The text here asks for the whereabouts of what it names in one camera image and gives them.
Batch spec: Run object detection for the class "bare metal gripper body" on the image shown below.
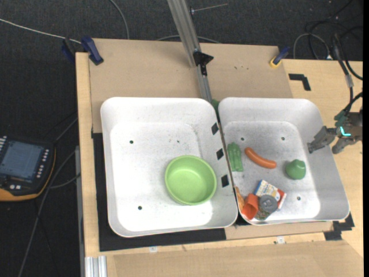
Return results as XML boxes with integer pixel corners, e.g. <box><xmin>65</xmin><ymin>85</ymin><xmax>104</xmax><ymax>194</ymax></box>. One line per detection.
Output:
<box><xmin>336</xmin><ymin>110</ymin><xmax>364</xmax><ymax>140</ymax></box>

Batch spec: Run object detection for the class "green toy pepper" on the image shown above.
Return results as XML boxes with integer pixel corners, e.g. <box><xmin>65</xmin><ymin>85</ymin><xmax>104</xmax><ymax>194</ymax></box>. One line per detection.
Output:
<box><xmin>285</xmin><ymin>159</ymin><xmax>307</xmax><ymax>181</ymax></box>

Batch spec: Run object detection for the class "white plastic tray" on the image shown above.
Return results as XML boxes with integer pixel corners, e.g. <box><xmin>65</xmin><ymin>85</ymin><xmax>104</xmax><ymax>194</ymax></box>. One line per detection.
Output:
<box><xmin>217</xmin><ymin>96</ymin><xmax>351</xmax><ymax>226</ymax></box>
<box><xmin>100</xmin><ymin>96</ymin><xmax>239</xmax><ymax>238</ymax></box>

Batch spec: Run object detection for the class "orange toy sausage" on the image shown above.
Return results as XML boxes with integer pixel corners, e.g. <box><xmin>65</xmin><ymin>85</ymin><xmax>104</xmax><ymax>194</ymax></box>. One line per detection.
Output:
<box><xmin>244</xmin><ymin>147</ymin><xmax>277</xmax><ymax>170</ymax></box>

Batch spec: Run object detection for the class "white blue yellow carton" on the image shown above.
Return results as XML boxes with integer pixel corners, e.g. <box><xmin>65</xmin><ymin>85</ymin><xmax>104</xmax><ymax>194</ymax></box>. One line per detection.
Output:
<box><xmin>253</xmin><ymin>179</ymin><xmax>288</xmax><ymax>211</ymax></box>

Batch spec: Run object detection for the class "small grey-lidded can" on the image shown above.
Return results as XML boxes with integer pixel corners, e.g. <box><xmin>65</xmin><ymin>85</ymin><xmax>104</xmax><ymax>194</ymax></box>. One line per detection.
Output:
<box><xmin>255</xmin><ymin>194</ymin><xmax>279</xmax><ymax>221</ymax></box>

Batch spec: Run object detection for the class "green toy asparagus bundle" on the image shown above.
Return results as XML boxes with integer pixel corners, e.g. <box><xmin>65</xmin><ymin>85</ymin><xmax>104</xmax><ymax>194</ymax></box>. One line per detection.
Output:
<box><xmin>227</xmin><ymin>142</ymin><xmax>244</xmax><ymax>173</ymax></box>

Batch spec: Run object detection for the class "orange toy cup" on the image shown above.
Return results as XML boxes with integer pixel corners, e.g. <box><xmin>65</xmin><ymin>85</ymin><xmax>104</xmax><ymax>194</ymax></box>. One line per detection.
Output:
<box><xmin>241</xmin><ymin>193</ymin><xmax>259</xmax><ymax>221</ymax></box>

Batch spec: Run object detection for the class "orange toy bread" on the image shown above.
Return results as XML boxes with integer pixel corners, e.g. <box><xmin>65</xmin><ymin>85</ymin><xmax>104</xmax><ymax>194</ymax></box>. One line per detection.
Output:
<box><xmin>234</xmin><ymin>186</ymin><xmax>246</xmax><ymax>211</ymax></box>

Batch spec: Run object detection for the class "green bowl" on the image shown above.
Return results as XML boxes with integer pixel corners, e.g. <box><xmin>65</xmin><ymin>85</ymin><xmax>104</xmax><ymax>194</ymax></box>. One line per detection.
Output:
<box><xmin>164</xmin><ymin>155</ymin><xmax>218</xmax><ymax>207</ymax></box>

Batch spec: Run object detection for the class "brown cardboard board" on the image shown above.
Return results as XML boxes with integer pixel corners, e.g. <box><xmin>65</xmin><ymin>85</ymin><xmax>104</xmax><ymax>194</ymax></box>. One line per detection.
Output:
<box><xmin>88</xmin><ymin>38</ymin><xmax>335</xmax><ymax>241</ymax></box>

